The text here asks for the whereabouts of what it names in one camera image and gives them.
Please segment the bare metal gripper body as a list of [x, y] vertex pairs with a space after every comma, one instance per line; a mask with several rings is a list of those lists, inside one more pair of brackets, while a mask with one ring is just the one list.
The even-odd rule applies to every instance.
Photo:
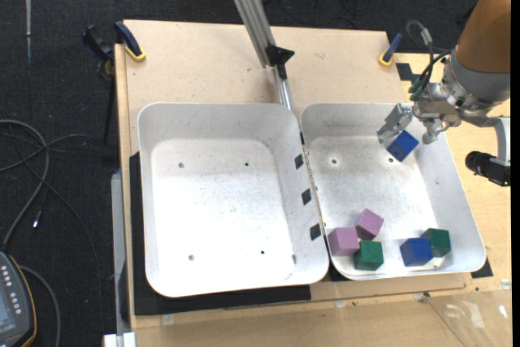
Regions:
[[504, 74], [445, 71], [440, 83], [429, 84], [414, 104], [419, 119], [448, 116], [468, 123], [487, 123], [489, 113], [504, 102]]

